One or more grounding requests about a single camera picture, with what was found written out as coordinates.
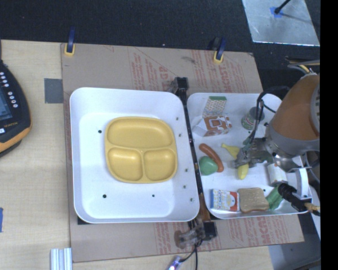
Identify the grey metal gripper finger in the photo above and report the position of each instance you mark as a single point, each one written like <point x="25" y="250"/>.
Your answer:
<point x="240" y="159"/>
<point x="258" y="161"/>

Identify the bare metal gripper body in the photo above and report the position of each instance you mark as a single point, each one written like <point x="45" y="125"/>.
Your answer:
<point x="259" y="148"/>

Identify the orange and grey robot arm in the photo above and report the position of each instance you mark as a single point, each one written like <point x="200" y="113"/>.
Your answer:
<point x="293" y="114"/>

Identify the yellow banana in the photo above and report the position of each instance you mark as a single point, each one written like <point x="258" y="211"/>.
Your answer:
<point x="242" y="172"/>

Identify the white plastic tray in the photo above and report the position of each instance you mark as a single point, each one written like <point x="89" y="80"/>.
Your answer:
<point x="129" y="204"/>
<point x="231" y="181"/>

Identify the orange sausage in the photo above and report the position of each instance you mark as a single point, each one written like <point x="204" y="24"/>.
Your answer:
<point x="211" y="153"/>

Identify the green patterned can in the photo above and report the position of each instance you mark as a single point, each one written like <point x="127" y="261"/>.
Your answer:
<point x="248" y="119"/>

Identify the green pepper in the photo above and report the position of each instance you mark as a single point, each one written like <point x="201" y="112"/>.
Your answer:
<point x="208" y="166"/>

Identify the brown bread slice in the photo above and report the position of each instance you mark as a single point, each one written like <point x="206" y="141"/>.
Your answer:
<point x="253" y="200"/>

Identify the green vegetable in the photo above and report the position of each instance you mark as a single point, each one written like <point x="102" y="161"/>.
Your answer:
<point x="273" y="199"/>

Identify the orange and white carton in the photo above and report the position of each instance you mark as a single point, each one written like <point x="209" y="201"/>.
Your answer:
<point x="214" y="125"/>

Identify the white blue red carton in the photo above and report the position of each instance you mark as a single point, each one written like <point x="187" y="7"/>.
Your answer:
<point x="224" y="200"/>

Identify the thin black and white rod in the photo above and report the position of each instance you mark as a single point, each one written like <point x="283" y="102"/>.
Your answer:
<point x="190" y="139"/>

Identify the green-topped patterned carton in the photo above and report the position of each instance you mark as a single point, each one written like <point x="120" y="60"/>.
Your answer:
<point x="214" y="105"/>

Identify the yellow divided plate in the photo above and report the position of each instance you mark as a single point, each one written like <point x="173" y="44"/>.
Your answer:
<point x="141" y="149"/>

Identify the brown cardboard board, red print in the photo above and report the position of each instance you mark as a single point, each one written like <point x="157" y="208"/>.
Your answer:
<point x="124" y="66"/>

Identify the black cylinder on white bracket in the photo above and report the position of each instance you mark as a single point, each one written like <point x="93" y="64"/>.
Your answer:
<point x="290" y="194"/>

